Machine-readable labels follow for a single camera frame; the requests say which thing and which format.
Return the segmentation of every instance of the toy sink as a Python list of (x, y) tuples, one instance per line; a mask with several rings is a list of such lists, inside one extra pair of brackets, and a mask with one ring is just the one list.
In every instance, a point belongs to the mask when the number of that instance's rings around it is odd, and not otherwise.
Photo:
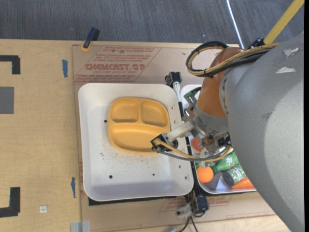
[(169, 114), (160, 102), (137, 97), (116, 99), (109, 110), (108, 133), (111, 144), (135, 154), (157, 154), (150, 141), (170, 131)]
[[(151, 152), (148, 141), (182, 122), (173, 89), (164, 84), (89, 83), (79, 89), (78, 103), (89, 198), (183, 196), (192, 190), (190, 162)], [(188, 153), (185, 138), (178, 143)]]

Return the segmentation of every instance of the dark gray floor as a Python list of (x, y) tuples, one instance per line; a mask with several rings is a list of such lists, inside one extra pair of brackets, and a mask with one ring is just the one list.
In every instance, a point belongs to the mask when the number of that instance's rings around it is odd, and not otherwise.
[[(248, 47), (265, 37), (293, 0), (229, 0)], [(0, 38), (239, 44), (226, 0), (0, 0)], [(304, 30), (304, 7), (276, 41)]]

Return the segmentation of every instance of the black corner marking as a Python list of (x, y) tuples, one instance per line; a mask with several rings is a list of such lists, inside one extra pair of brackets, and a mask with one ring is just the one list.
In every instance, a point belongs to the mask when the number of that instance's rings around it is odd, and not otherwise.
[(0, 55), (1, 62), (12, 62), (12, 75), (20, 74), (20, 57), (18, 55)]
[(0, 208), (0, 218), (18, 216), (20, 212), (20, 187), (11, 188), (9, 207)]

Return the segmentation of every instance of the green can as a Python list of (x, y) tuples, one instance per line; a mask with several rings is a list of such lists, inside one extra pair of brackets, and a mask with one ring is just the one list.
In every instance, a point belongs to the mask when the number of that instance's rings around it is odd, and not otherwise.
[(230, 187), (246, 177), (247, 176), (240, 164), (237, 164), (234, 167), (222, 173), (222, 178), (224, 182)]

